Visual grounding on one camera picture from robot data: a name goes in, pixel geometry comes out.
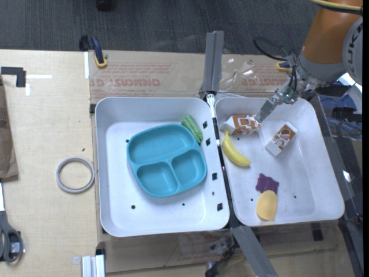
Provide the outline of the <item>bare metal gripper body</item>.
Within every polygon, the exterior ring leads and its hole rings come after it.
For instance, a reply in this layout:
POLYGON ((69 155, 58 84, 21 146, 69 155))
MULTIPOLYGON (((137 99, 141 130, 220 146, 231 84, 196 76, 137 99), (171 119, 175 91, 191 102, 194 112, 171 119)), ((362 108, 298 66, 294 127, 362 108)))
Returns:
POLYGON ((306 98, 315 89, 315 82, 311 77, 293 76, 276 89, 273 96, 269 98, 271 104, 293 104, 299 98, 306 98))

